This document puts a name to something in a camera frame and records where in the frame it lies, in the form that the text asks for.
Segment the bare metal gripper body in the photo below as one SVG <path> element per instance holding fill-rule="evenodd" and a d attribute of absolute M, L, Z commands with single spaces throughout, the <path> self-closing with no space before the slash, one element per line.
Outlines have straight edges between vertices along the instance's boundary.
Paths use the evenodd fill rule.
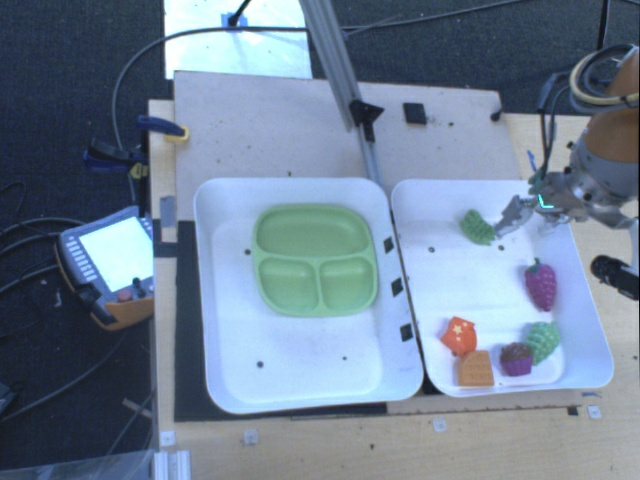
<path fill-rule="evenodd" d="M 625 200 L 612 194 L 589 175 L 548 173 L 538 192 L 537 211 L 548 217 L 584 222 L 627 223 L 621 211 Z"/>

